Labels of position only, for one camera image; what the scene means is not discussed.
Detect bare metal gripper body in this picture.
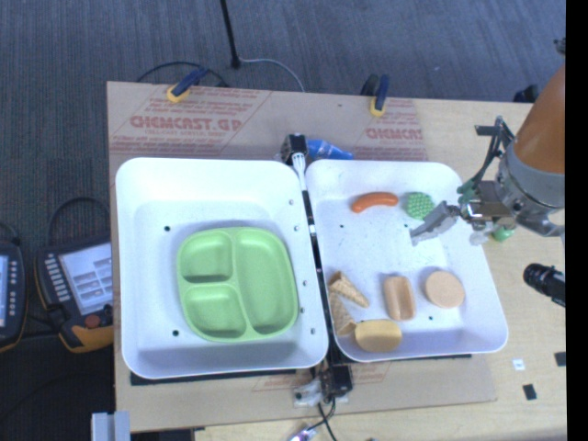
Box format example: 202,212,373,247
459,182,520,230

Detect green dotted round toy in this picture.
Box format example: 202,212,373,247
404,191,435,221

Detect white plastic tray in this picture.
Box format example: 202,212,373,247
114,156,330,380
304,158,510,364

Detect tan round biscuit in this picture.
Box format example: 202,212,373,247
424,269,467,311

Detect orange sausage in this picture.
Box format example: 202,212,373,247
351,191,400,215

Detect tan hot dog bun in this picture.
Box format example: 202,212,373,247
382,274,417,322

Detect tan waffle cone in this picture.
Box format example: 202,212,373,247
327,270,370,309
328,291,357,338

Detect yellow bread slice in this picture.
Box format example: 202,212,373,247
353,318,404,354

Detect blue crumpled packet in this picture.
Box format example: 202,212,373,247
305,139,356,162

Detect thin black and white rod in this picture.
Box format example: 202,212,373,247
290,152,336,370

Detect green divided plate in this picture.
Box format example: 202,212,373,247
175,226,300,344

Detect brown cardboard board red print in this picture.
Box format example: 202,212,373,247
106,80,500,434

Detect black cylinder on white bracket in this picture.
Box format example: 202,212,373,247
519,216,567,309

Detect black block with thin wires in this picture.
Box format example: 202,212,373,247
280,132,309,164
318,364,355,400

